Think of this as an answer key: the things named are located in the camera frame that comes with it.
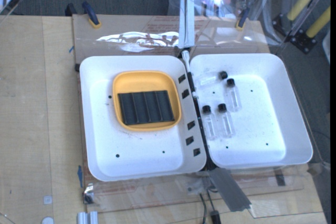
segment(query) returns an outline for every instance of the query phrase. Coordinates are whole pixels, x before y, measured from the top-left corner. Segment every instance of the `yellow bowl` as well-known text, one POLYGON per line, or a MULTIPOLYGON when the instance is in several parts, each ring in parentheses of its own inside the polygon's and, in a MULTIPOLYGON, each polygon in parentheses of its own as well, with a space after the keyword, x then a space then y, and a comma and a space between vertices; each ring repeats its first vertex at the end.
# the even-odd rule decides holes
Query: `yellow bowl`
POLYGON ((113 102, 118 122, 131 131, 158 131, 171 128, 178 124, 181 119, 181 104, 179 93, 173 79, 160 71, 128 71, 118 74, 113 80, 113 102), (119 93, 167 91, 171 103, 174 121, 154 122, 126 125, 122 120, 119 93))

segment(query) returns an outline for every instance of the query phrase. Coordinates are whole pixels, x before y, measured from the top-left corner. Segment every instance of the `vial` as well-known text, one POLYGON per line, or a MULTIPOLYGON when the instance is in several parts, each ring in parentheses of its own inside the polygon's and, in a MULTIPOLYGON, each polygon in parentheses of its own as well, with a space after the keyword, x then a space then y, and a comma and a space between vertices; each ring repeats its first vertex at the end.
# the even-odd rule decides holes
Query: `vial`
POLYGON ((213 85, 217 82, 221 82, 222 80, 227 78, 227 73, 225 71, 221 72, 208 72, 200 77, 196 78, 196 87, 205 87, 208 85, 213 85))
POLYGON ((217 134, 215 132, 215 115, 211 112, 211 108, 209 105, 203 106, 202 110, 203 128, 206 138, 209 140, 217 139, 217 134))
POLYGON ((227 111, 225 104, 219 104, 218 111, 218 135, 223 138, 230 138, 235 134, 231 114, 227 111))
POLYGON ((232 109, 233 111, 238 111, 241 109, 242 104, 240 102, 240 96, 239 96, 239 91, 238 88, 235 84, 234 79, 228 79, 226 81, 227 84, 227 91, 228 91, 228 96, 231 99, 231 104, 232 104, 232 109))

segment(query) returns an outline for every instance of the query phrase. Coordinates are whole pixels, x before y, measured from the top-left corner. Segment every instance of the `light wood surface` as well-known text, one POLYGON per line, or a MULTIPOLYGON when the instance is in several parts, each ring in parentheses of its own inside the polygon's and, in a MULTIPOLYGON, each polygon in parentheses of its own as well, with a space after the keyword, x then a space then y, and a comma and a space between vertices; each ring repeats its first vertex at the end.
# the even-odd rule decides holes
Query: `light wood surface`
MULTIPOLYGON (((70 17, 9 16, 0 27, 0 212, 16 224, 47 216, 76 223, 86 210, 77 175, 85 145, 73 43, 70 17), (49 195, 52 204, 44 205, 49 195)), ((326 223, 307 167, 300 169, 303 189, 250 196, 250 211, 223 213, 222 223, 326 223), (295 215, 267 217, 283 214, 295 215)), ((215 207, 223 211, 224 202, 215 207)), ((201 223, 203 205, 105 212, 99 223, 158 223, 160 217, 174 223, 184 220, 180 214, 194 219, 179 223, 201 223)))

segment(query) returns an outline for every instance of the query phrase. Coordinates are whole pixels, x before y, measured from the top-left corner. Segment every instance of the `white tray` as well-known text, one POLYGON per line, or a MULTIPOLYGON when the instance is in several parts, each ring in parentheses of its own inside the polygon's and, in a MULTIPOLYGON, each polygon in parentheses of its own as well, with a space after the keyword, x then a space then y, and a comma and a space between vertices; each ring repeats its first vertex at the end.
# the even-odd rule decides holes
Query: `white tray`
MULTIPOLYGON (((213 162, 231 169, 308 162, 312 146, 283 62, 272 54, 198 55, 191 60, 194 78, 222 70, 235 80, 242 109, 231 112, 235 136, 208 141, 213 162)), ((228 103, 225 84, 196 89, 199 107, 215 110, 228 103)))
POLYGON ((206 154, 184 65, 172 56, 98 56, 80 65, 88 165, 102 181, 191 173, 202 169, 206 154), (115 115, 112 82, 121 72, 157 70, 175 82, 182 118, 167 130, 132 132, 115 115), (182 98, 182 92, 190 93, 182 98), (190 130, 188 123, 194 122, 190 130))

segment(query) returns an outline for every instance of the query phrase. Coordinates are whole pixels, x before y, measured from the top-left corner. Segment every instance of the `black vial cap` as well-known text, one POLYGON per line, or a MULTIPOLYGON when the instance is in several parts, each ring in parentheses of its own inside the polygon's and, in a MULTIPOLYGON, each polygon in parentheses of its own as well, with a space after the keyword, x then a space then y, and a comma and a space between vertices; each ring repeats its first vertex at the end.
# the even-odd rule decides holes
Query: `black vial cap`
POLYGON ((226 79, 227 78, 227 73, 225 71, 219 72, 219 76, 221 79, 226 79))
POLYGON ((227 86, 228 86, 229 88, 232 88, 232 87, 235 86, 235 80, 234 80, 234 79, 228 79, 228 80, 226 81, 226 83, 227 83, 227 86))
POLYGON ((211 113, 211 108, 210 108, 209 105, 203 106, 202 110, 203 110, 203 113, 206 114, 206 115, 211 113))
POLYGON ((227 111, 226 104, 219 104, 218 105, 218 110, 219 110, 220 113, 226 112, 227 111))

